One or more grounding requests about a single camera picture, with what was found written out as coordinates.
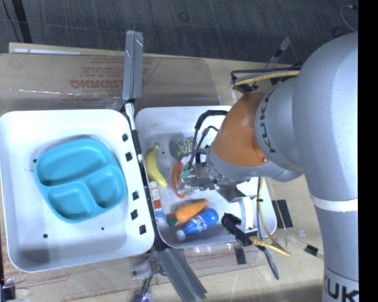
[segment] blue bottle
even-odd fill
[[[219,221],[219,214],[213,208],[206,209],[203,213],[189,220],[184,229],[176,232],[176,239],[182,242],[187,236],[197,235],[206,230],[209,226]]]

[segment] yellow banana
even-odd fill
[[[155,144],[154,148],[146,155],[146,169],[150,181],[156,181],[157,185],[161,188],[167,188],[168,183],[164,178],[157,165],[157,151],[159,145]]]

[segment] gray floor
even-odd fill
[[[10,17],[11,0],[4,0]],[[358,0],[22,0],[34,43],[124,50],[127,30],[145,52],[267,62],[288,36],[282,62],[303,63],[325,42],[351,32],[341,17]],[[358,11],[343,8],[358,29]],[[0,0],[0,53],[22,40]]]

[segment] carrot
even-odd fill
[[[175,217],[180,223],[186,223],[188,220],[199,214],[203,208],[209,203],[208,200],[199,201],[197,203],[189,204],[188,206],[179,208],[175,212]]]
[[[174,186],[175,194],[179,198],[185,197],[185,194],[178,194],[178,183],[179,183],[179,178],[181,176],[182,167],[183,167],[183,163],[181,161],[178,161],[174,165],[174,169],[172,170],[172,183],[173,183],[173,186]]]

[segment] blue divided plate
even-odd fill
[[[35,177],[52,211],[69,223],[112,209],[127,192],[125,176],[114,156],[91,138],[46,151],[36,162]]]

